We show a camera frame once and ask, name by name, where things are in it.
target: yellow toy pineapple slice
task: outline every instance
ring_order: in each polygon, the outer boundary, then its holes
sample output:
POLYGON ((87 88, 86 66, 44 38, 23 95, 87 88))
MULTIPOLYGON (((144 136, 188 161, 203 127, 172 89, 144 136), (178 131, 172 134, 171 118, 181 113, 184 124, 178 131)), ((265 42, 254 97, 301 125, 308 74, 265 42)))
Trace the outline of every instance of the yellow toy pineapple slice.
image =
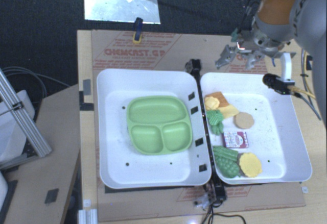
POLYGON ((239 166, 245 176, 254 178, 262 173, 261 161, 253 153, 243 153, 240 156, 239 166))

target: toy bread slice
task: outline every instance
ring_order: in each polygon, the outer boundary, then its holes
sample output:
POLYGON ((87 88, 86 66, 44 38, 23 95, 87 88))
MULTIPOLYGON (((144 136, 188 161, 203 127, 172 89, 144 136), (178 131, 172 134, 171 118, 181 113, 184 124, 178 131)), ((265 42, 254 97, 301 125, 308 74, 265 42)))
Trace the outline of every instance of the toy bread slice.
POLYGON ((220 102, 219 108, 226 107, 229 105, 228 101, 226 100, 225 96, 221 93, 221 91, 208 94, 206 97, 210 97, 210 96, 217 98, 219 100, 220 102))
POLYGON ((219 107, 218 110, 223 114, 225 119, 233 117, 240 113, 240 111, 236 109, 235 106, 232 104, 229 104, 228 106, 222 108, 219 107))

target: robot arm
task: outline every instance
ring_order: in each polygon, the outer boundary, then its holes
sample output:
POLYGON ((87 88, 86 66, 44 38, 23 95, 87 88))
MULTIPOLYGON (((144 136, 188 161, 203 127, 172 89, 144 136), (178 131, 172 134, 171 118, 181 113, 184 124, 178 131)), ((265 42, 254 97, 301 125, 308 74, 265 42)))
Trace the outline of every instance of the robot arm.
POLYGON ((313 57, 314 90, 326 125, 326 0, 261 0, 251 29, 238 29, 237 45, 225 47, 216 67, 231 62, 236 54, 247 59, 247 69, 265 56, 280 58, 284 65, 278 80, 287 87, 292 84, 289 65, 294 53, 281 50, 291 39, 313 57))

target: tray hole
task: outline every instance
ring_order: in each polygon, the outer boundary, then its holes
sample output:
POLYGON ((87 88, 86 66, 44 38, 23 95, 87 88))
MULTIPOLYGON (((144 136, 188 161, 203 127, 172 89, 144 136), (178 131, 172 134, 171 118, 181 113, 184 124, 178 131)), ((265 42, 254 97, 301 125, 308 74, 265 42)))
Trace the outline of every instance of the tray hole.
POLYGON ((199 111, 199 108, 196 106, 196 107, 193 107, 192 109, 191 109, 191 114, 194 114, 194 113, 196 113, 197 111, 199 111))
POLYGON ((207 169, 205 164, 199 166, 199 172, 206 171, 206 170, 207 169))
POLYGON ((194 94, 194 92, 192 92, 192 93, 189 95, 189 101, 192 100, 192 99, 194 99, 194 97, 195 97, 195 94, 194 94))
POLYGON ((195 147, 197 147, 197 146, 199 146, 199 145, 201 145, 201 144, 203 144, 203 138, 197 139, 197 140, 195 141, 195 147))

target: cardboard sheet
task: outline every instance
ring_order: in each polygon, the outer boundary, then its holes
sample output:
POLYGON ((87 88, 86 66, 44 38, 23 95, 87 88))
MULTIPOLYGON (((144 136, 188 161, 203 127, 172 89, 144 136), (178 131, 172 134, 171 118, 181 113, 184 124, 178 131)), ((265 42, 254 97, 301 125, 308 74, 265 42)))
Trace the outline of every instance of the cardboard sheet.
MULTIPOLYGON (((143 33, 141 44, 132 43, 133 32, 92 31, 93 82, 97 153, 98 219, 114 221, 204 214, 193 201, 204 194, 203 187, 110 190, 99 177, 99 144, 96 78, 106 68, 184 70, 190 59, 201 59, 202 72, 267 73, 264 60, 245 70, 246 60, 237 56, 230 65, 217 70, 215 61, 228 36, 143 33)), ((227 201, 217 212, 301 207, 305 205, 299 183, 229 186, 227 201)))

